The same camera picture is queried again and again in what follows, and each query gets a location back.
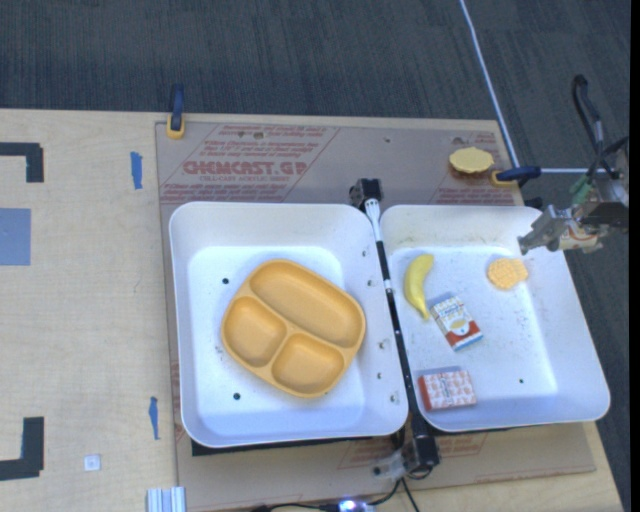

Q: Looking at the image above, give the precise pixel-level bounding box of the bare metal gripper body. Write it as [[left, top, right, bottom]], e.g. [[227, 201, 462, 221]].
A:
[[570, 172, 631, 236]]

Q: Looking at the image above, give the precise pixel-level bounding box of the yellow round waffle biscuit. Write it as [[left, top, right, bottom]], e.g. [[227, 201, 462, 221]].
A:
[[486, 256, 530, 291]]

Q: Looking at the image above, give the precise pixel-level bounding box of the yellow round scalloped biscuit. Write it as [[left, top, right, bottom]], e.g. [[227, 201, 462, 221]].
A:
[[448, 146, 496, 175]]

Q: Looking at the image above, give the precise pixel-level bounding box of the white plastic tray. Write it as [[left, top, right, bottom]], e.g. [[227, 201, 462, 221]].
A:
[[168, 200, 410, 449], [378, 203, 612, 434]]

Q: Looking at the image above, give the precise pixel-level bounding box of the white and red carton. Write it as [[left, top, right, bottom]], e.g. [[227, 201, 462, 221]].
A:
[[429, 294, 485, 352]]

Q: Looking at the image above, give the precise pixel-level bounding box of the yellow banana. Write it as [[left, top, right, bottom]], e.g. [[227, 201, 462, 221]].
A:
[[403, 253, 436, 322]]

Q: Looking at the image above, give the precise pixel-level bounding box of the thin black and white rod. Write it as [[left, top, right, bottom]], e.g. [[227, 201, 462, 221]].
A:
[[364, 198, 427, 437]]

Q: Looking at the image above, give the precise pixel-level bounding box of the orange and white packet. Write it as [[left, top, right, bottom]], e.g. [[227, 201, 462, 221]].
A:
[[417, 368, 478, 412]]

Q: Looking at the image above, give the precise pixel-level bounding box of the brown cardboard board red print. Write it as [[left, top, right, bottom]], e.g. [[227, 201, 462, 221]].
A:
[[153, 118, 599, 507]]

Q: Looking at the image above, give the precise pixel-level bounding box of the orange divided plate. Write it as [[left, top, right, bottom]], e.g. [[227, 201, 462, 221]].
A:
[[220, 258, 368, 400]]

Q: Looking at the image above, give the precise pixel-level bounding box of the black block with thin wires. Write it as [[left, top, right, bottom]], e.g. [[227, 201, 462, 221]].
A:
[[348, 177, 384, 209], [398, 428, 443, 477]]

